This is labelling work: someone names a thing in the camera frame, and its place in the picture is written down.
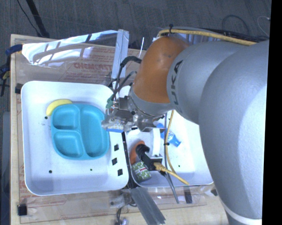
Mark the orange carrot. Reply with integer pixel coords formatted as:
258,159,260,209
129,139,146,166

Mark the white and blue packet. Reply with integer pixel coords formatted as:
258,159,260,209
105,121,126,134

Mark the white plastic tray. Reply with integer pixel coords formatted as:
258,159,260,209
16,79,134,200
122,103,218,191

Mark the green and white can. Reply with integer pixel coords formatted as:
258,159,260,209
131,161,153,184

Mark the yellow banana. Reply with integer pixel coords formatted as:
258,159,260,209
45,98,74,118

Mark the brown board with red print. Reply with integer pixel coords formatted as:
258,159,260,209
6,41,215,225

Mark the clear bottle with blue label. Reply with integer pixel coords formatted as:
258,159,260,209
155,123,183,148

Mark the blue divided plate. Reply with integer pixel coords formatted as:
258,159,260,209
48,102,112,162

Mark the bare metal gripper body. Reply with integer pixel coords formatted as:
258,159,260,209
107,96,167,134

